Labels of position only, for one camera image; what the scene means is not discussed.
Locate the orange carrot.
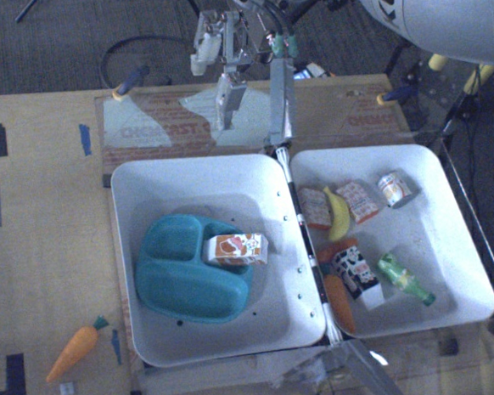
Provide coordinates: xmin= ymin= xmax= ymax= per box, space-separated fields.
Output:
xmin=319 ymin=261 xmax=357 ymax=338
xmin=40 ymin=314 xmax=115 ymax=385

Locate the teal divided plate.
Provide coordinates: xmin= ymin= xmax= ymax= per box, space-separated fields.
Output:
xmin=129 ymin=207 xmax=259 ymax=331

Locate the black and white cow-print carton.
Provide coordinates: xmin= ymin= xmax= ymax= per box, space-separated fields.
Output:
xmin=328 ymin=242 xmax=387 ymax=315

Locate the orange and white packet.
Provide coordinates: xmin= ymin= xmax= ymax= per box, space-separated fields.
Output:
xmin=334 ymin=178 xmax=382 ymax=227
xmin=297 ymin=184 xmax=334 ymax=234

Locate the brown cardboard board red print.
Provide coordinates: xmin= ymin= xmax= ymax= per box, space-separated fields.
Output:
xmin=93 ymin=64 xmax=494 ymax=395

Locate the green bottle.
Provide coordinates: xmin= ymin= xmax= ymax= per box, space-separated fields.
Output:
xmin=376 ymin=249 xmax=438 ymax=312

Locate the white and orange can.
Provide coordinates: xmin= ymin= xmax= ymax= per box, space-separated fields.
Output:
xmin=375 ymin=169 xmax=416 ymax=211

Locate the red-orange sausage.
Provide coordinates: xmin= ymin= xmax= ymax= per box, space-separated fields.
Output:
xmin=314 ymin=236 xmax=361 ymax=266

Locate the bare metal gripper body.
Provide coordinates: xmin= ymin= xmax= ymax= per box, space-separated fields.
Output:
xmin=184 ymin=0 xmax=321 ymax=77

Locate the orange and white carton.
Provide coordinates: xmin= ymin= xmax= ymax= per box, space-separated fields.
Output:
xmin=199 ymin=230 xmax=272 ymax=271

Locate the white plastic tray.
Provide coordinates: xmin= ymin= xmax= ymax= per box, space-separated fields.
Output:
xmin=288 ymin=135 xmax=494 ymax=345
xmin=108 ymin=146 xmax=330 ymax=371

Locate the yellow banana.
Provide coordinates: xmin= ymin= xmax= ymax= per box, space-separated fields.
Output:
xmin=322 ymin=183 xmax=354 ymax=244

